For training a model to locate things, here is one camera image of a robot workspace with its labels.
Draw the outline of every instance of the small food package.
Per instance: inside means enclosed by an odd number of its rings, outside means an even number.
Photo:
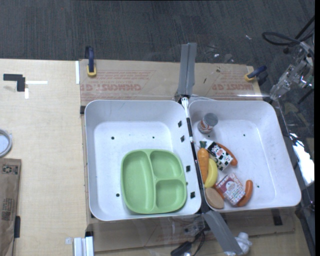
[[[216,184],[216,189],[219,190],[233,206],[237,205],[246,194],[243,185],[234,173],[226,175]]]
[[[205,149],[213,156],[218,170],[224,171],[234,158],[214,141],[208,139],[202,141],[206,142]]]

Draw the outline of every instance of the green divided plate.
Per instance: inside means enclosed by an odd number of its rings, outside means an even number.
[[[139,214],[173,212],[187,199],[180,159],[161,149],[127,153],[121,163],[121,189],[126,206]]]

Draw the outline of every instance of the yellow clamp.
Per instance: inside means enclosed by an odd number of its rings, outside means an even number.
[[[249,74],[250,74],[250,73],[246,73],[246,74],[244,75],[244,80],[246,80],[247,82],[252,82],[252,81],[255,79],[255,77],[249,78],[249,77],[248,77]]]
[[[97,75],[97,69],[96,69],[96,66],[93,66],[93,72],[90,72],[89,71],[89,65],[86,66],[86,72],[88,74],[88,77],[95,77]]]

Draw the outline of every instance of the wooden board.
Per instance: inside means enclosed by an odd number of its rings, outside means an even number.
[[[15,82],[0,80],[0,127],[11,133],[13,140],[6,157],[22,160],[18,199],[21,227],[14,255],[70,256],[73,250],[68,243],[84,237],[87,228],[75,61],[1,59],[0,69],[3,74],[21,74],[26,81],[47,81],[30,84],[29,99],[25,99],[25,93],[16,91]],[[250,255],[308,255],[300,222],[295,217],[293,220],[295,229],[288,233],[251,237]],[[176,247],[151,246],[97,255],[168,255]],[[224,255],[215,240],[207,241],[201,250],[199,255]]]
[[[93,100],[172,100],[178,89],[180,63],[95,60],[96,76],[87,75],[88,60],[79,62],[81,105]],[[256,79],[244,75],[251,66],[196,63],[192,94],[216,100],[261,98]]]

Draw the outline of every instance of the cardboard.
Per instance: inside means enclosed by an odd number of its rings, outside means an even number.
[[[0,256],[13,254],[21,160],[0,158]]]
[[[96,76],[87,74],[88,60],[79,61],[81,106],[94,100],[172,100],[178,89],[180,63],[95,60]],[[216,100],[256,100],[258,82],[246,82],[251,66],[196,63],[192,94]]]

